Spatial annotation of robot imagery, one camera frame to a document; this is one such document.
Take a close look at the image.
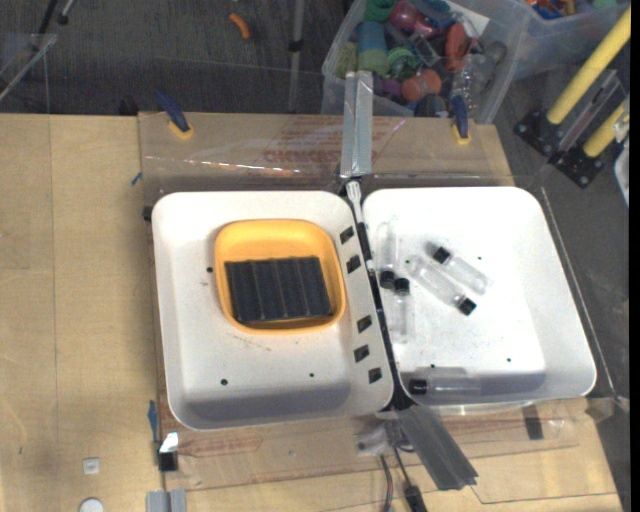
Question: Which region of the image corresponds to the thin black and white rod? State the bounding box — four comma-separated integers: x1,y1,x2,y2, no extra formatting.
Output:
345,180,403,409

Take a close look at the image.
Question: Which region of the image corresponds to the yellow bowl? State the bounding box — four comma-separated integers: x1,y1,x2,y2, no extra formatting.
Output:
213,218,348,336

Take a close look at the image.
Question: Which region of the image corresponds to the black ribbed rectangular tray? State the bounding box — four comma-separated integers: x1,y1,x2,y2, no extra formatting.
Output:
223,255,336,325

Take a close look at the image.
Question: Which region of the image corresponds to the clear plastic bottle black cap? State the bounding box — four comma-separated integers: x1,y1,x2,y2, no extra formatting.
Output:
425,241,491,297
408,367,483,398
391,277,417,345
375,221,400,291
405,254,478,317

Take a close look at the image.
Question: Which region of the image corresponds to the white plastic tray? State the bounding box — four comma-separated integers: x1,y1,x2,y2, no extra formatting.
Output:
150,189,396,432
359,185,598,408

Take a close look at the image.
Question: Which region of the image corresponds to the brown cardboard board red print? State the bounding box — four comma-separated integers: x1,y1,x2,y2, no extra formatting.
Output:
137,110,617,494

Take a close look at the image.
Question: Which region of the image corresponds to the clear storage bin of toys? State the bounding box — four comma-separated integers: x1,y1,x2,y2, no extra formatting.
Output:
320,0,532,125

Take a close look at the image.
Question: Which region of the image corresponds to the orange curved toy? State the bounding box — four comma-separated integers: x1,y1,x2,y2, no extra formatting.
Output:
228,12,251,41

